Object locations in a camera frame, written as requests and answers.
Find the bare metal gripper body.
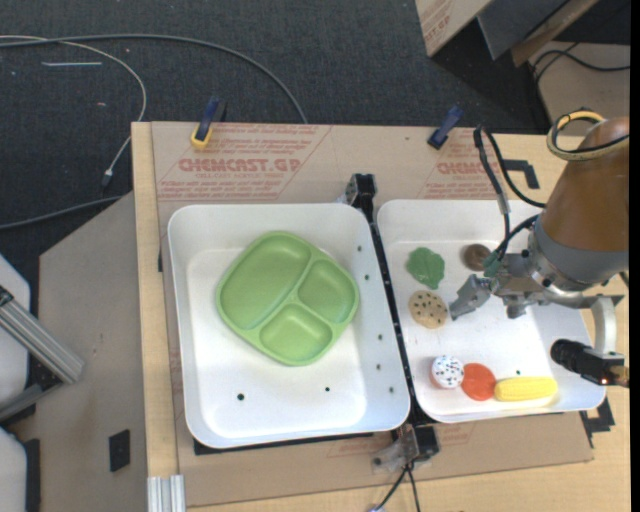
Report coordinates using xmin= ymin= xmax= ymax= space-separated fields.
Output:
xmin=491 ymin=251 xmax=567 ymax=307

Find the brown round biscuit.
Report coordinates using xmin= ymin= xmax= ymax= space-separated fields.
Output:
xmin=462 ymin=243 xmax=494 ymax=273

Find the white plastic tray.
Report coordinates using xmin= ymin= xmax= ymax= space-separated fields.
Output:
xmin=375 ymin=198 xmax=609 ymax=424
xmin=166 ymin=202 xmax=412 ymax=450

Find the chocolate chip biscuit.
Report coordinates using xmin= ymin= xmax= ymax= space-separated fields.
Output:
xmin=407 ymin=290 xmax=450 ymax=330

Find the green lettuce leaf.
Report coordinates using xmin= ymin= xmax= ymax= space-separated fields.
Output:
xmin=405 ymin=247 xmax=446 ymax=291

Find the thin black rod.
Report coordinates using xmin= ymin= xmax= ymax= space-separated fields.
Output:
xmin=363 ymin=202 xmax=418 ymax=427

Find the yellow corn cob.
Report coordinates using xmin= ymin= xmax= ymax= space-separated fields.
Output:
xmin=493 ymin=375 xmax=560 ymax=404

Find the orange tomato slice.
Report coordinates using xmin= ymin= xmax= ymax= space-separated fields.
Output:
xmin=460 ymin=362 xmax=498 ymax=402

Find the green divided plate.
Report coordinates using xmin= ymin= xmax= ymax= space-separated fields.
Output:
xmin=215 ymin=230 xmax=361 ymax=368

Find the brown cardboard board red print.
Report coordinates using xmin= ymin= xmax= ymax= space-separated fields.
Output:
xmin=130 ymin=121 xmax=596 ymax=508

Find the black cylinder on white bracket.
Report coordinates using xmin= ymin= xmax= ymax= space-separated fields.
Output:
xmin=543 ymin=288 xmax=627 ymax=387

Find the black block with thin wires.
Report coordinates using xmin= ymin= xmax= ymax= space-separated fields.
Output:
xmin=372 ymin=423 xmax=441 ymax=472
xmin=348 ymin=172 xmax=377 ymax=209

